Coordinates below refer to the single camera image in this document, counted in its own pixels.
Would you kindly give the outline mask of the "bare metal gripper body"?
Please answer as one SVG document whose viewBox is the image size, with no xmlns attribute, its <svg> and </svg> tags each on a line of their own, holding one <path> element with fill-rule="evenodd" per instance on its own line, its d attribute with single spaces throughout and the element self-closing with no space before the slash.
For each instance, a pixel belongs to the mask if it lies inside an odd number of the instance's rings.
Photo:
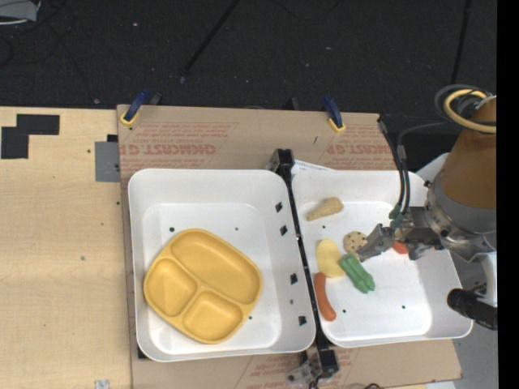
<svg viewBox="0 0 519 389">
<path fill-rule="evenodd" d="M 496 213 L 462 206 L 453 212 L 439 207 L 410 207 L 407 241 L 445 248 L 466 262 L 496 252 Z"/>
</svg>

